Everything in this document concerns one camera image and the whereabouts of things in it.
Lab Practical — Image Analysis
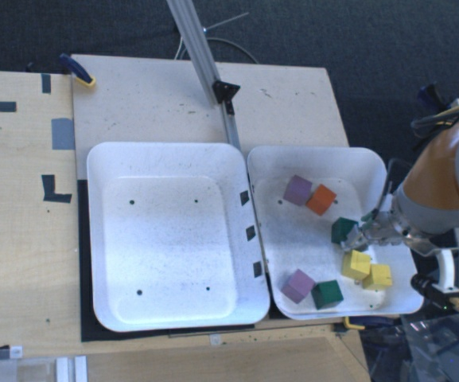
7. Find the green cube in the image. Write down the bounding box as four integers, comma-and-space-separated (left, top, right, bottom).
310, 279, 344, 310
330, 216, 360, 245

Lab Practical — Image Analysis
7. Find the purple cube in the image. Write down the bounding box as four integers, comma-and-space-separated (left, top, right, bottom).
282, 174, 313, 207
280, 268, 317, 305

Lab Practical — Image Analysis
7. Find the yellow cube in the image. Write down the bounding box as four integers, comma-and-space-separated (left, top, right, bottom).
362, 263, 394, 292
340, 249, 372, 281

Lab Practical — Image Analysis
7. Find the orange cube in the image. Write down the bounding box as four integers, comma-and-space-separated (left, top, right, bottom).
305, 184, 337, 216

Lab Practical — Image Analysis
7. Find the white plastic tray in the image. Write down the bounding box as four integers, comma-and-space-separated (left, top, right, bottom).
86, 141, 271, 333
247, 145, 426, 321

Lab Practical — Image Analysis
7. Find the pale wood board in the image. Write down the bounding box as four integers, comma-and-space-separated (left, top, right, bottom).
71, 53, 402, 340

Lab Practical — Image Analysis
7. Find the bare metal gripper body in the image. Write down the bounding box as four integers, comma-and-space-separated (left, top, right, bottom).
360, 209, 440, 257

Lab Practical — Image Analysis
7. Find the black cylinder on white bracket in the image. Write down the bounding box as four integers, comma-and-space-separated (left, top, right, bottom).
410, 248, 459, 306

